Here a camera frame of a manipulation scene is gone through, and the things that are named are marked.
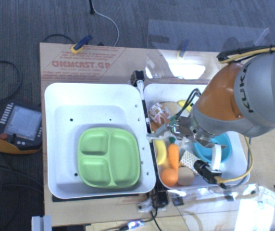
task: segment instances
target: white tray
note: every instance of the white tray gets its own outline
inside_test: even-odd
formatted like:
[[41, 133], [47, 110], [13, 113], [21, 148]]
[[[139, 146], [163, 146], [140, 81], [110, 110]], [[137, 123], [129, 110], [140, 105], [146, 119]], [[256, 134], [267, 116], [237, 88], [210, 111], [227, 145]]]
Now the white tray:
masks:
[[[61, 199], [151, 191], [156, 178], [139, 91], [130, 85], [54, 83], [45, 90], [48, 186]], [[137, 183], [126, 189], [86, 185], [78, 175], [77, 144], [94, 127], [127, 129], [135, 135], [141, 160]]]
[[[201, 92], [204, 91], [206, 85], [188, 85], [188, 84], [149, 84], [144, 89], [144, 97], [146, 101], [147, 109], [149, 110], [157, 102], [178, 102], [179, 100], [186, 100], [189, 94], [198, 88]], [[222, 171], [222, 177], [226, 179], [235, 178], [246, 172], [247, 161], [243, 152], [243, 148], [236, 132], [227, 132], [231, 145], [232, 152], [230, 157], [220, 164], [220, 170]], [[193, 153], [194, 145], [190, 144], [187, 150]], [[162, 172], [162, 166], [158, 166], [159, 175]], [[243, 183], [247, 182], [249, 177], [246, 177]], [[227, 183], [227, 185], [237, 184], [240, 180]], [[180, 186], [178, 184], [173, 187], [167, 187], [169, 189], [181, 190], [196, 187], [209, 187], [208, 184], [201, 176], [194, 178], [193, 184], [190, 186]]]

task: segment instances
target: green divided plate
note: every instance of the green divided plate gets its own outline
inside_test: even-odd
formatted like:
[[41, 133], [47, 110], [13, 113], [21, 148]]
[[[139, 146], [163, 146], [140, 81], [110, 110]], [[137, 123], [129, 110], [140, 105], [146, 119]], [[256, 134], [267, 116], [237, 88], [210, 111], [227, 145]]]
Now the green divided plate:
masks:
[[78, 143], [78, 170], [89, 186], [126, 188], [140, 175], [136, 137], [120, 128], [90, 128]]

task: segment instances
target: black and orange device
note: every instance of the black and orange device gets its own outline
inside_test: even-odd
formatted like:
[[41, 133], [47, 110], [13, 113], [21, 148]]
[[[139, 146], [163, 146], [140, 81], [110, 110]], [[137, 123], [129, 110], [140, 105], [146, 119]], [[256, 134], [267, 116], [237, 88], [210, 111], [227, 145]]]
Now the black and orange device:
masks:
[[9, 100], [0, 109], [0, 152], [31, 154], [41, 147], [41, 109]]

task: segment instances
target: device screen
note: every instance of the device screen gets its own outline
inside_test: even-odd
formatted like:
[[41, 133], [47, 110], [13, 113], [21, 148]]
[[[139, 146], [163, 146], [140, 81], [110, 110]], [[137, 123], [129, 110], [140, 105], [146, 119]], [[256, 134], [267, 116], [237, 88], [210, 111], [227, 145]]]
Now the device screen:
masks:
[[15, 106], [5, 127], [4, 133], [34, 140], [41, 122], [41, 112]]

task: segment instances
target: toy carrot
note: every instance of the toy carrot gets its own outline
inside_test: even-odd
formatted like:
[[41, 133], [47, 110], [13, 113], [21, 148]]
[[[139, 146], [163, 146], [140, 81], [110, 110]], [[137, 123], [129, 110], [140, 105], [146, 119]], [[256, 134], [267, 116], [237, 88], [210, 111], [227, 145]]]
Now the toy carrot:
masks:
[[171, 143], [168, 146], [168, 156], [170, 159], [170, 164], [173, 169], [175, 169], [178, 172], [179, 167], [179, 147], [175, 143]]

